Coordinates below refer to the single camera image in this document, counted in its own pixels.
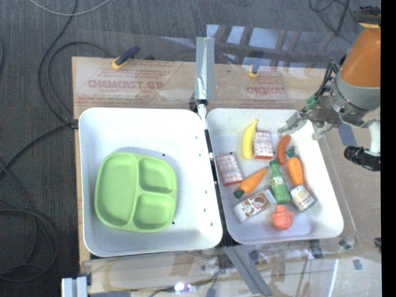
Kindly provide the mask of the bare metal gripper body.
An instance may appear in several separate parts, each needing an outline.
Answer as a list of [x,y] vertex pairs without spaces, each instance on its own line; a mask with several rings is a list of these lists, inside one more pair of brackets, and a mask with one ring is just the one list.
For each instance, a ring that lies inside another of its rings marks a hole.
[[314,123],[333,124],[335,127],[341,123],[356,127],[364,124],[364,110],[342,97],[311,96],[306,101],[306,116]]

